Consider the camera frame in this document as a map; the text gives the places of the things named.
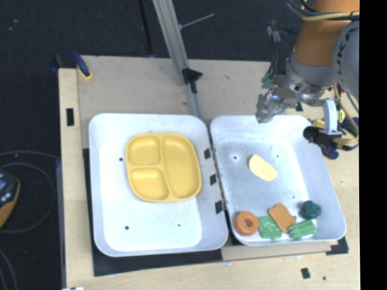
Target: wooden table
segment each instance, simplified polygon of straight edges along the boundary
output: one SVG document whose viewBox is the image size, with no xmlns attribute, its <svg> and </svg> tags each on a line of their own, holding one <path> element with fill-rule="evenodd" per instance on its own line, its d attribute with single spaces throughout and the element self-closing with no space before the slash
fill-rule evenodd
<svg viewBox="0 0 387 290">
<path fill-rule="evenodd" d="M 99 289 L 360 289 L 359 150 L 326 159 L 344 213 L 348 253 L 328 256 L 337 242 L 300 248 L 222 248 L 223 261 L 94 276 L 82 150 L 88 122 L 100 112 L 190 114 L 185 88 L 170 59 L 84 56 L 90 81 L 76 69 L 59 70 L 63 177 L 63 286 Z M 203 120 L 220 115 L 253 115 L 268 62 L 190 60 L 204 75 L 197 82 Z M 345 106 L 352 106 L 343 96 Z M 304 106 L 308 118 L 322 108 Z"/>
</svg>

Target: yellow plate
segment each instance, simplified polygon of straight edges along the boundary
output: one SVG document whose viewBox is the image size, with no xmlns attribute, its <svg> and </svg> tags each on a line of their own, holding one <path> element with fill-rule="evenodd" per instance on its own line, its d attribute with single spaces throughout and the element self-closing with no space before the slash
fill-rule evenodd
<svg viewBox="0 0 387 290">
<path fill-rule="evenodd" d="M 194 145 L 180 134 L 151 133 L 132 137 L 125 151 L 132 191 L 150 202 L 182 201 L 201 189 Z"/>
</svg>

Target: dark background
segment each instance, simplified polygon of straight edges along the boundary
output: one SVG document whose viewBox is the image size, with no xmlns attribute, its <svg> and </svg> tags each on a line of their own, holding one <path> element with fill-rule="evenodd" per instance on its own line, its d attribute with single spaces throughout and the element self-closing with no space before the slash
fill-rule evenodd
<svg viewBox="0 0 387 290">
<path fill-rule="evenodd" d="M 0 166 L 17 162 L 38 168 L 7 168 L 21 179 L 23 189 L 4 230 L 28 227 L 51 212 L 30 231 L 0 231 L 0 249 L 21 290 L 62 286 L 57 202 L 52 202 L 45 176 L 56 186 L 56 159 L 1 153 L 31 150 L 60 156 L 58 85 L 49 64 L 54 54 L 60 54 L 67 67 L 74 66 L 70 58 L 74 50 L 80 54 L 168 57 L 152 1 L 142 2 L 151 44 L 138 0 L 0 0 Z M 293 31 L 298 31 L 301 23 L 286 8 L 285 0 L 174 0 L 174 5 L 182 25 L 215 14 L 182 30 L 189 59 L 269 61 L 272 46 L 266 23 L 276 19 Z M 295 39 L 294 35 L 283 36 L 281 61 Z M 1 255 L 0 269 L 13 289 L 7 260 Z"/>
</svg>

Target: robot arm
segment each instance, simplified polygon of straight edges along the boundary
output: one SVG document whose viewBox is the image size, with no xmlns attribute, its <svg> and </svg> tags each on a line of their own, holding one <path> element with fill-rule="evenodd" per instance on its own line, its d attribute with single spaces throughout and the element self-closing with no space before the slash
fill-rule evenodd
<svg viewBox="0 0 387 290">
<path fill-rule="evenodd" d="M 271 121 L 274 115 L 300 102 L 322 106 L 326 122 L 332 113 L 337 118 L 332 106 L 340 102 L 340 96 L 336 94 L 334 100 L 320 99 L 336 83 L 359 101 L 360 0 L 314 0 L 312 5 L 307 1 L 301 0 L 299 7 L 287 0 L 290 10 L 304 22 L 286 61 L 286 73 L 273 74 L 271 67 L 272 73 L 267 74 L 264 85 L 268 90 L 259 95 L 257 103 L 259 123 Z M 269 28 L 269 35 L 276 42 L 276 27 L 272 24 Z M 337 119 L 332 123 L 330 118 L 331 123 L 319 134 L 319 138 L 329 138 L 330 145 L 320 140 L 321 146 L 342 148 L 346 143 L 333 127 L 337 126 Z M 309 140 L 317 138 L 316 133 L 306 133 Z"/>
</svg>

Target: toy donut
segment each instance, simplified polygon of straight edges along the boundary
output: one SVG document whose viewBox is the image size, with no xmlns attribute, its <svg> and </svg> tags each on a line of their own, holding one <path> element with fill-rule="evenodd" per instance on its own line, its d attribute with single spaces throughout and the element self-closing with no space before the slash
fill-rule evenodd
<svg viewBox="0 0 387 290">
<path fill-rule="evenodd" d="M 235 217 L 234 227 L 240 235 L 252 235 L 258 231 L 259 220 L 253 213 L 242 211 Z"/>
</svg>

